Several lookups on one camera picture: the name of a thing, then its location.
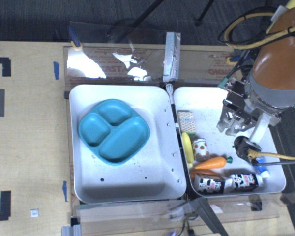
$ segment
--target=can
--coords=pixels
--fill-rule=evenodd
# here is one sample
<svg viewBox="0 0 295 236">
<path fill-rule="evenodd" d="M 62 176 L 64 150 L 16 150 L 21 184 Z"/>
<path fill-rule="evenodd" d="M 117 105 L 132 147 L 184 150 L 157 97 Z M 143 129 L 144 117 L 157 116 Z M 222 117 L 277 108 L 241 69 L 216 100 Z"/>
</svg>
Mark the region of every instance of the can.
<svg viewBox="0 0 295 236">
<path fill-rule="evenodd" d="M 207 141 L 204 138 L 196 139 L 192 142 L 192 150 L 195 160 L 198 162 L 208 160 L 210 153 L 207 148 Z"/>
</svg>

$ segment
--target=blue plate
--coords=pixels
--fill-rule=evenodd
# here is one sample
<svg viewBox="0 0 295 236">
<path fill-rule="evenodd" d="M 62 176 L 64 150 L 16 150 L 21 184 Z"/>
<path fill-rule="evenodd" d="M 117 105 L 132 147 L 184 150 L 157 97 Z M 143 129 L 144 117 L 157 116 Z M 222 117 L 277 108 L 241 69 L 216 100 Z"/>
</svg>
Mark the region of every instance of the blue plate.
<svg viewBox="0 0 295 236">
<path fill-rule="evenodd" d="M 127 104 L 109 99 L 83 117 L 79 124 L 79 135 L 103 162 L 120 165 L 139 152 L 149 139 L 150 129 Z"/>
</svg>

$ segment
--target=dark background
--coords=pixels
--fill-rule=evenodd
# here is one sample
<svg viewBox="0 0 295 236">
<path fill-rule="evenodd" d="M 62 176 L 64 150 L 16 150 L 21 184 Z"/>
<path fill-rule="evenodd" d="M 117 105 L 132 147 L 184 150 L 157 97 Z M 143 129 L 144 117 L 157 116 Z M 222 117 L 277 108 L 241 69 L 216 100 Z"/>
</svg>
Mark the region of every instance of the dark background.
<svg viewBox="0 0 295 236">
<path fill-rule="evenodd" d="M 66 27 L 79 23 L 112 25 L 119 20 L 139 17 L 155 0 L 0 0 L 0 41 L 68 41 Z M 256 7 L 277 8 L 289 0 L 216 0 L 203 23 L 198 18 L 209 0 L 165 0 L 141 28 L 181 32 L 183 45 L 222 45 L 221 30 L 239 15 Z M 260 31 L 260 21 L 250 21 L 237 31 L 240 40 Z M 85 42 L 96 42 L 99 34 L 85 31 Z M 280 124 L 271 129 L 279 153 L 295 156 L 295 109 L 287 110 Z M 295 165 L 284 166 L 287 187 L 282 200 L 287 204 L 295 226 Z"/>
</svg>

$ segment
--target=table surface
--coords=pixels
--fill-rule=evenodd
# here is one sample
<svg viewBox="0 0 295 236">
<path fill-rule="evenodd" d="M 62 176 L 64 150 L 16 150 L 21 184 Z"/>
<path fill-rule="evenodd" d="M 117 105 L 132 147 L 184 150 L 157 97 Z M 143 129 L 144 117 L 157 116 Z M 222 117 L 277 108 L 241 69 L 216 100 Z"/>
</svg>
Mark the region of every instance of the table surface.
<svg viewBox="0 0 295 236">
<path fill-rule="evenodd" d="M 70 224 L 64 46 L 68 44 L 0 42 L 0 57 L 12 63 L 11 77 L 2 76 L 0 65 L 0 89 L 5 90 L 5 112 L 0 117 L 0 192 L 11 191 L 11 216 L 0 221 L 0 235 L 60 236 L 61 227 Z M 55 79 L 54 61 L 59 63 L 59 80 Z M 67 182 L 67 202 L 63 181 Z M 39 217 L 31 217 L 31 209 L 39 209 Z M 286 206 L 277 206 L 277 214 L 223 226 L 233 236 L 295 235 Z M 193 229 L 198 235 L 217 235 L 207 226 Z M 165 231 L 131 235 L 158 236 Z"/>
</svg>

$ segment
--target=white tray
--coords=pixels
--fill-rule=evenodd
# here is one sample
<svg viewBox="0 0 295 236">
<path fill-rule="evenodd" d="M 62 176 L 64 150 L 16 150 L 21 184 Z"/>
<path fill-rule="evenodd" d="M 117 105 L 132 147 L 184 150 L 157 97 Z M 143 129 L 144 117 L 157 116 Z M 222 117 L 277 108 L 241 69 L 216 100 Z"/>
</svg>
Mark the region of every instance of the white tray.
<svg viewBox="0 0 295 236">
<path fill-rule="evenodd" d="M 150 138 L 129 161 L 104 163 L 78 133 L 83 116 L 98 103 L 118 99 L 149 125 Z M 167 93 L 151 86 L 79 85 L 70 92 L 74 188 L 84 203 L 177 199 L 186 190 L 174 118 Z"/>
<path fill-rule="evenodd" d="M 215 172 L 228 177 L 231 174 L 240 173 L 259 173 L 248 162 L 240 159 L 236 155 L 233 148 L 234 136 L 227 136 L 220 133 L 216 127 L 223 106 L 223 100 L 226 98 L 227 92 L 220 88 L 199 88 L 199 87 L 180 87 L 174 92 L 174 101 L 176 111 L 190 110 L 193 112 L 196 137 L 205 138 L 210 154 L 217 156 L 231 156 L 233 163 L 227 163 L 222 169 L 214 169 Z M 239 132 L 237 136 L 250 137 L 253 128 L 246 132 Z M 264 152 L 277 153 L 270 130 L 267 129 L 263 136 L 260 147 Z M 278 158 L 265 157 L 265 162 L 278 162 Z M 264 178 L 263 187 L 258 187 L 251 192 L 242 192 L 238 194 L 264 194 L 264 193 L 278 193 L 281 192 L 286 185 L 286 178 L 281 165 L 267 167 L 270 176 Z M 234 193 L 223 194 L 222 196 L 234 195 Z M 208 197 L 218 197 L 220 195 L 208 195 Z"/>
</svg>

